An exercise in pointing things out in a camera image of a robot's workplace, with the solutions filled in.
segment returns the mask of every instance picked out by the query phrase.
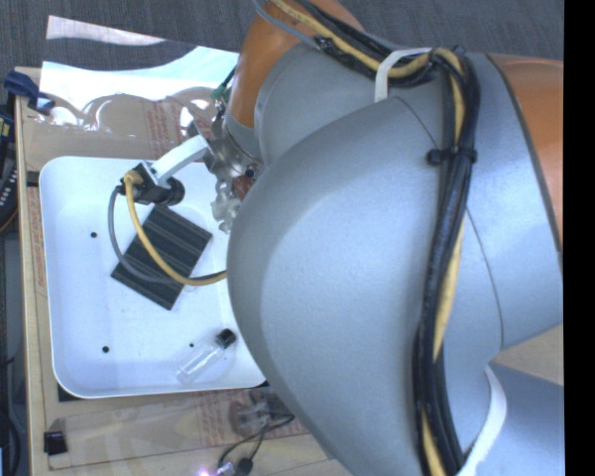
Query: clear packing tape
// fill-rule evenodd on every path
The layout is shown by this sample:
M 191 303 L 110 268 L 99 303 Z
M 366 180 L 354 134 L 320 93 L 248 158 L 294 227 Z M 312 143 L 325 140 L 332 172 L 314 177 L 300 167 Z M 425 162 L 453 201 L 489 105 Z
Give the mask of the clear packing tape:
M 211 139 L 211 94 L 237 60 L 236 53 L 50 16 L 44 97 L 29 117 L 45 145 L 30 143 L 31 169 L 61 155 L 157 159 L 196 133 Z

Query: wooden table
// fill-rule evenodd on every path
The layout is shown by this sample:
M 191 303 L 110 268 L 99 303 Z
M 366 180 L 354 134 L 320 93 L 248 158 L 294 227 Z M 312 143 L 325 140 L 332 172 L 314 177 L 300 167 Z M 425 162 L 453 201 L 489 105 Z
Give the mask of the wooden table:
M 37 70 L 20 70 L 37 80 Z M 225 419 L 234 401 L 246 400 L 245 392 L 60 399 L 51 359 L 39 190 L 26 182 L 27 172 L 41 167 L 39 153 L 33 152 L 39 151 L 44 139 L 36 135 L 38 118 L 23 100 L 18 100 L 16 147 L 31 474 L 195 475 L 203 468 L 215 468 L 224 449 L 239 439 L 225 428 Z M 560 326 L 501 354 L 497 361 L 562 383 L 561 338 Z M 45 453 L 45 432 L 60 432 L 67 451 Z M 329 459 L 298 422 L 273 434 L 256 456 L 254 476 L 349 474 Z M 243 445 L 243 454 L 250 449 L 251 443 Z

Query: white cable tie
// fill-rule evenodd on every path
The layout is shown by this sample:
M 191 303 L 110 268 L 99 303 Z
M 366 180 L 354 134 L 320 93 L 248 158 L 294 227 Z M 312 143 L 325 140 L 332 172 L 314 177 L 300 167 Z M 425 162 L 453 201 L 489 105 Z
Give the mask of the white cable tie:
M 384 61 L 379 64 L 375 76 L 375 102 L 388 98 L 388 72 L 403 57 L 421 55 L 431 51 L 431 48 L 415 48 L 406 50 L 396 50 L 390 53 Z
M 491 389 L 489 410 L 474 446 L 456 476 L 474 476 L 476 474 L 478 464 L 487 457 L 507 418 L 507 396 L 503 386 L 489 365 L 485 367 L 485 374 Z

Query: black zip tie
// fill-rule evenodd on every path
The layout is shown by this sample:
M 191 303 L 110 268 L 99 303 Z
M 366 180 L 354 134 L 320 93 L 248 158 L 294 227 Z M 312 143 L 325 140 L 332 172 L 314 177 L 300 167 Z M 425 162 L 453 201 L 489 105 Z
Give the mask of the black zip tie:
M 467 157 L 472 162 L 472 164 L 478 160 L 478 152 L 476 152 L 476 150 L 473 148 L 464 148 L 458 146 L 446 148 L 445 150 L 438 150 L 437 148 L 434 148 L 433 150 L 427 152 L 425 160 L 428 164 L 440 166 L 446 159 L 456 157 L 457 155 Z

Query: white tray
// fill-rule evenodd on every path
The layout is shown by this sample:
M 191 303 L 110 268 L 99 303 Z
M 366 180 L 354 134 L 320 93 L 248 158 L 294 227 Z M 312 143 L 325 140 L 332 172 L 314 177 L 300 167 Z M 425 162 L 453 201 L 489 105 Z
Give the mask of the white tray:
M 265 378 L 236 324 L 226 281 L 185 286 L 172 310 L 110 274 L 118 263 L 107 230 L 110 193 L 139 160 L 60 157 L 40 175 L 53 367 L 59 383 L 81 398 L 251 388 Z M 213 237 L 193 276 L 224 270 L 228 236 L 211 216 L 215 178 L 204 165 L 176 174 L 185 198 L 173 210 Z M 142 221 L 151 206 L 137 205 Z M 126 198 L 115 206 L 122 250 L 135 235 Z M 238 336 L 228 357 L 193 387 L 175 377 L 175 355 L 207 332 L 229 327 Z

